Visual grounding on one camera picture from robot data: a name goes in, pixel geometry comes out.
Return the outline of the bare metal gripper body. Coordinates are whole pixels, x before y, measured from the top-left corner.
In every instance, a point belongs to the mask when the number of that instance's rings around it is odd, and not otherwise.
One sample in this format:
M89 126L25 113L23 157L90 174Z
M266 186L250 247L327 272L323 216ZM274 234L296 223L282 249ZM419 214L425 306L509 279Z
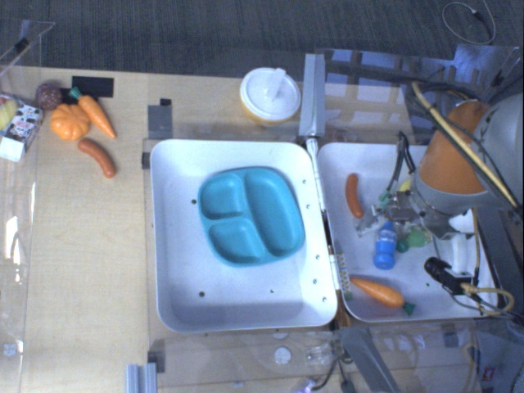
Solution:
M449 223L451 215L426 203L421 195L411 190L391 195L384 215L390 221L419 225L439 239L449 239L459 233Z

